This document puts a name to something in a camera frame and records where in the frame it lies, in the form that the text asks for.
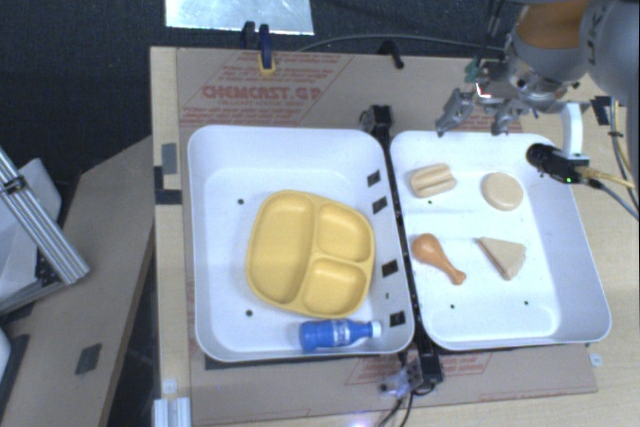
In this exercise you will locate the beige hot dog bun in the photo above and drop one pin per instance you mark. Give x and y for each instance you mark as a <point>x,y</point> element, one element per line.
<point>432,180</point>

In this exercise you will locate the blue plastic bottle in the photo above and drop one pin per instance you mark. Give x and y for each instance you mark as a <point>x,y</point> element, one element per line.
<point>332,335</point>

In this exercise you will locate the black cylinder on white bracket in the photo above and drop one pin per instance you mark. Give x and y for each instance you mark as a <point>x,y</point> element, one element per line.
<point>555,160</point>

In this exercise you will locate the beige round biscuit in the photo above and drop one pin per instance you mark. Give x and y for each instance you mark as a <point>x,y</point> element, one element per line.
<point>502,191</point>

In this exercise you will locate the brown cardboard board red print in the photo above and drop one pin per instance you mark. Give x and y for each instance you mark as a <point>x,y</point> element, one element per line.
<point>280,80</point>

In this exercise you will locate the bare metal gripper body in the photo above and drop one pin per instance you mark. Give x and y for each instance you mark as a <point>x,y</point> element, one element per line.
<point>517,90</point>

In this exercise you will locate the thin black rod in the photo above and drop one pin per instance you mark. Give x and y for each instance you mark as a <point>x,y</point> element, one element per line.
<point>397,215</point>

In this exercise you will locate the orange chicken drumstick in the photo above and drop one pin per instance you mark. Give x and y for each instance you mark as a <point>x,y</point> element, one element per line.
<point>432,252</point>

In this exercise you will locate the white plastic tray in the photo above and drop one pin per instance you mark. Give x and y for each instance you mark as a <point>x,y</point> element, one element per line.
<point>235,165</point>
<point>500,315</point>

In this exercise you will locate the yellow divided plate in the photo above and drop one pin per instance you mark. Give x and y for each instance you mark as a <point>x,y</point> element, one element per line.
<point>310,255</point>

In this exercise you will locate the beige sandwich triangle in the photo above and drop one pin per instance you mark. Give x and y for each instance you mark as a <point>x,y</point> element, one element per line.
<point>505,255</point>

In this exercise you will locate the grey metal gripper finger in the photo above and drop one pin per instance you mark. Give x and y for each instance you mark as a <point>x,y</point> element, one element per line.
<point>504,117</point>
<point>452,112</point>

